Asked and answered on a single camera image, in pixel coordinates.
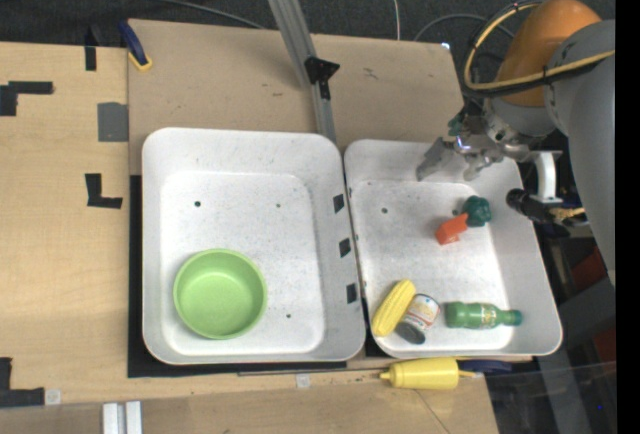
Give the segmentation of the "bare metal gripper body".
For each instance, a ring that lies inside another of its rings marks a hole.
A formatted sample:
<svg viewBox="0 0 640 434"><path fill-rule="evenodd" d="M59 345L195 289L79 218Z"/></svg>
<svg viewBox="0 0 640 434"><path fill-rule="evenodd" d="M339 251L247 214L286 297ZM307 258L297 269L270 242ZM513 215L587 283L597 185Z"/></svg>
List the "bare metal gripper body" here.
<svg viewBox="0 0 640 434"><path fill-rule="evenodd" d="M461 112L451 120L454 150L476 168L504 159L526 161L531 154L526 136L495 114Z"/></svg>

